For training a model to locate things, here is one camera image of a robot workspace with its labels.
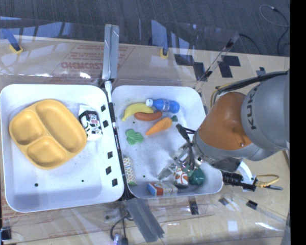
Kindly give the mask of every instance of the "toy banana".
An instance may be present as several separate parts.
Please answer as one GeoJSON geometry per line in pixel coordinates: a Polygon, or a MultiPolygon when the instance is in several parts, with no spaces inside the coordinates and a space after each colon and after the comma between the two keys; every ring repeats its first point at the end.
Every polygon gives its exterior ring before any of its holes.
{"type": "Polygon", "coordinates": [[[144,103],[131,104],[125,109],[123,118],[121,120],[125,121],[129,116],[137,112],[154,113],[154,110],[144,103]]]}

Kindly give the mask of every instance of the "bottle cap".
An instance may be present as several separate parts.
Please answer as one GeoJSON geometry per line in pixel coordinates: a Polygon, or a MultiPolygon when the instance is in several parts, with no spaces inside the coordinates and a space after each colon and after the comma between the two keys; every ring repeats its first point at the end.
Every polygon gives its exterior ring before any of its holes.
{"type": "Polygon", "coordinates": [[[153,106],[153,100],[152,99],[147,99],[145,104],[149,107],[152,107],[153,106]]]}

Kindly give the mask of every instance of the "toy sausage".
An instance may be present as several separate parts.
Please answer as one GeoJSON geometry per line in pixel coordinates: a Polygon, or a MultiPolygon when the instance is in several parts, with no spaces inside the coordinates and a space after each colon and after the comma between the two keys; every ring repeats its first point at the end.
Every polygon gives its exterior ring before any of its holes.
{"type": "Polygon", "coordinates": [[[155,113],[143,113],[143,112],[137,112],[135,113],[134,117],[137,120],[145,120],[145,121],[150,121],[150,120],[156,120],[161,118],[162,112],[157,111],[155,113]]]}

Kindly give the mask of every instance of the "blue bottle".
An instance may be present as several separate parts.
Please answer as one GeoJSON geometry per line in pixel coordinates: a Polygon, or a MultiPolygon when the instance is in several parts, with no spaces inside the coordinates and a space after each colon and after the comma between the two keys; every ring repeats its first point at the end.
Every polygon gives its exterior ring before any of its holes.
{"type": "Polygon", "coordinates": [[[147,99],[145,104],[149,107],[155,107],[161,112],[178,113],[180,109],[179,103],[167,99],[147,99]]]}

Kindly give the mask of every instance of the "white tray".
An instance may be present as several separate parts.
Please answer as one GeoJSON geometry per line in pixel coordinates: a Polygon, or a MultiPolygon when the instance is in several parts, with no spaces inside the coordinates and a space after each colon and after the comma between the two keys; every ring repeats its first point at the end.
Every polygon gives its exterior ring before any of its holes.
{"type": "Polygon", "coordinates": [[[0,93],[0,111],[5,192],[12,209],[34,212],[86,206],[116,201],[122,196],[120,163],[107,98],[101,89],[91,85],[9,85],[0,93]],[[80,104],[89,105],[101,121],[109,124],[103,128],[101,139],[88,141],[78,155],[50,170],[31,164],[8,130],[14,115],[43,99],[60,100],[76,117],[80,104]]]}
{"type": "MultiPolygon", "coordinates": [[[[158,181],[158,173],[172,162],[172,155],[185,143],[185,140],[176,129],[176,124],[196,130],[205,118],[203,104],[199,94],[192,88],[179,86],[119,86],[112,93],[116,123],[122,154],[133,160],[133,169],[136,174],[137,186],[129,186],[131,192],[139,198],[151,199],[152,196],[146,186],[148,182],[158,181]],[[145,103],[147,98],[166,98],[177,101],[180,111],[176,114],[178,122],[172,127],[157,134],[146,136],[145,132],[156,121],[140,121],[130,116],[122,121],[125,108],[133,103],[145,103]],[[142,143],[129,145],[126,139],[126,130],[134,129],[144,136],[142,143]]],[[[218,192],[223,186],[221,171],[205,163],[200,167],[206,180],[201,186],[189,185],[187,189],[179,189],[177,196],[189,196],[218,192]]],[[[172,176],[165,179],[172,181],[172,176]]]]}

